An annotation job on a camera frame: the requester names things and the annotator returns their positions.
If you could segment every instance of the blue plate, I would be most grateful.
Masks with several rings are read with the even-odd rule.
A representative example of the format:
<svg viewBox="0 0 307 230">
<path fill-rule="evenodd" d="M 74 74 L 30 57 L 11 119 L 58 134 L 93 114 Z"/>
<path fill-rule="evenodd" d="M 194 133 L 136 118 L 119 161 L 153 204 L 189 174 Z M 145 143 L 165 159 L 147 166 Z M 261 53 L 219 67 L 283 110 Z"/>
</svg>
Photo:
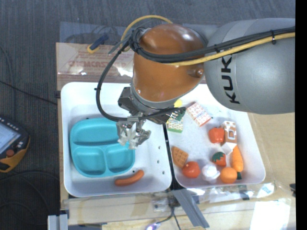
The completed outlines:
<svg viewBox="0 0 307 230">
<path fill-rule="evenodd" d="M 127 172 L 134 165 L 135 150 L 118 143 L 116 122 L 92 118 L 77 122 L 70 132 L 70 150 L 76 170 L 87 177 Z"/>
</svg>

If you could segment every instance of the dark floor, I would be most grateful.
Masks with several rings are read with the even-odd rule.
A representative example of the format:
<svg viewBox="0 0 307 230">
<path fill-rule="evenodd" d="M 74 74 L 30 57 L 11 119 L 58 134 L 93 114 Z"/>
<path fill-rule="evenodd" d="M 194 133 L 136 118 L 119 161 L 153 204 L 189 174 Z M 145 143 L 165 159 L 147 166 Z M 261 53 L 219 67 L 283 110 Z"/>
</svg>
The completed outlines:
<svg viewBox="0 0 307 230">
<path fill-rule="evenodd" d="M 21 124 L 31 136 L 23 160 L 0 174 L 0 230 L 47 229 L 47 216 L 59 213 L 54 92 L 60 23 L 125 27 L 148 14 L 220 26 L 295 18 L 295 0 L 0 0 L 0 115 Z"/>
</svg>

